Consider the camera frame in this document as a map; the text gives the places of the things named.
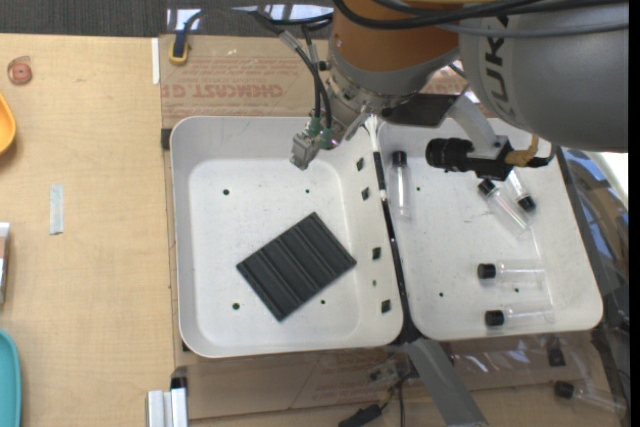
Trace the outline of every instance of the glass vial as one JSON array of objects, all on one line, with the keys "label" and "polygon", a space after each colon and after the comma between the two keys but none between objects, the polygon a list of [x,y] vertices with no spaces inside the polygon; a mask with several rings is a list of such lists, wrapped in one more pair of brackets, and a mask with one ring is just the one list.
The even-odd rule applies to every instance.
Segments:
[{"label": "glass vial", "polygon": [[411,171],[407,165],[407,154],[394,151],[389,173],[389,203],[401,217],[411,218]]},{"label": "glass vial", "polygon": [[615,414],[618,418],[624,417],[627,412],[627,403],[618,395],[605,390],[588,389],[587,386],[574,384],[567,381],[556,381],[553,385],[556,397],[578,404],[590,405]]},{"label": "glass vial", "polygon": [[483,283],[540,286],[544,269],[538,260],[505,260],[478,264],[478,279]]},{"label": "glass vial", "polygon": [[555,317],[551,304],[545,301],[505,306],[501,310],[488,310],[484,322],[490,329],[511,329],[534,325],[553,324]]},{"label": "glass vial", "polygon": [[518,176],[516,170],[512,170],[506,181],[507,189],[511,193],[511,197],[518,206],[525,212],[531,214],[536,209],[536,202],[531,197],[531,193],[527,190],[522,182],[522,178]]},{"label": "glass vial", "polygon": [[500,187],[496,187],[496,184],[485,178],[478,184],[478,189],[491,211],[514,235],[521,235],[529,229],[531,219]]}]

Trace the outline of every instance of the white tray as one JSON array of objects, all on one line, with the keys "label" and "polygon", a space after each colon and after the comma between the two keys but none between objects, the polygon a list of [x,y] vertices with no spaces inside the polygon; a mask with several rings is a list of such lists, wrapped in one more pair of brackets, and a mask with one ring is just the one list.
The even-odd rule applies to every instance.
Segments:
[{"label": "white tray", "polygon": [[[201,356],[382,346],[400,332],[403,315],[369,137],[360,129],[300,171],[289,158],[292,136],[305,122],[194,117],[173,129],[179,324],[185,344]],[[515,148],[530,144],[528,134],[492,123]],[[529,238],[516,240],[490,215],[473,172],[445,174],[427,165],[429,140],[467,138],[455,122],[437,130],[383,124],[379,135],[385,169],[391,153],[404,150],[413,173],[414,215],[411,223],[394,217],[394,227],[411,317],[425,336],[563,332],[600,321],[602,300],[557,160],[520,171],[538,209]],[[363,201],[365,188],[370,196]],[[358,263],[278,322],[235,266],[314,211]],[[382,250],[376,261],[374,247]],[[518,258],[540,259],[544,287],[515,291],[478,280],[478,263]],[[382,313],[387,299],[392,308]],[[546,318],[497,330],[484,324],[486,310],[541,301],[551,304]]]},{"label": "white tray", "polygon": [[[490,121],[495,133],[507,135],[514,148],[531,144],[530,134]],[[602,317],[602,299],[558,160],[542,168],[517,169],[537,208],[530,233],[516,238],[478,193],[475,173],[445,173],[426,164],[427,143],[436,137],[468,139],[450,119],[436,131],[391,124],[379,130],[385,169],[391,165],[391,152],[404,150],[416,189],[411,223],[392,211],[416,327],[436,340],[594,327]],[[542,142],[539,155],[548,153],[548,143]],[[478,264],[497,260],[538,260],[546,279],[539,287],[482,283]],[[550,306],[547,315],[532,315],[517,327],[509,328],[506,322],[502,329],[487,329],[484,323],[487,310],[541,304]]]},{"label": "white tray", "polygon": [[[289,158],[305,121],[194,117],[173,129],[179,324],[185,344],[201,356],[374,347],[400,332],[369,138],[361,132],[300,171]],[[357,264],[279,322],[236,264],[312,212]],[[373,260],[376,247],[381,255]],[[391,309],[383,313],[386,300]]]}]

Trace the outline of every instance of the black rubber mat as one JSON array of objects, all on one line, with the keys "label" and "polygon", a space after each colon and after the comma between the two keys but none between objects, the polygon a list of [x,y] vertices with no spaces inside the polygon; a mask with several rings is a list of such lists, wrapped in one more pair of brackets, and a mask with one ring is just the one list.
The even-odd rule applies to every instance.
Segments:
[{"label": "black rubber mat", "polygon": [[314,212],[237,268],[269,311],[283,320],[355,265]]}]

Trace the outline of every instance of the metal bracket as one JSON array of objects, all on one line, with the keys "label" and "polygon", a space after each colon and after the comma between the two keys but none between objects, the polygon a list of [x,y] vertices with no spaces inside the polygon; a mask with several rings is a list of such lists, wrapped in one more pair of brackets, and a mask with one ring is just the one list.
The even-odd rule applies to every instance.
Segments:
[{"label": "metal bracket", "polygon": [[470,157],[494,159],[504,146],[505,137],[498,137],[493,127],[467,95],[460,95],[449,109],[449,115],[467,133],[473,143]]},{"label": "metal bracket", "polygon": [[405,348],[447,427],[488,425],[438,342],[419,338]]},{"label": "metal bracket", "polygon": [[383,109],[380,116],[389,123],[438,128],[458,95],[417,94],[408,102]]},{"label": "metal bracket", "polygon": [[147,393],[147,427],[188,427],[187,389]]}]

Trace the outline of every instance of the tape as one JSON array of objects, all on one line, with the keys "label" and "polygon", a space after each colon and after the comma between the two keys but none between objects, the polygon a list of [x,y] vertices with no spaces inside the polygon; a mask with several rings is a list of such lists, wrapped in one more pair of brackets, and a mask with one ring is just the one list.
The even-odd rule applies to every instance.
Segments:
[{"label": "tape", "polygon": [[49,235],[64,231],[64,185],[56,183],[49,187]]}]

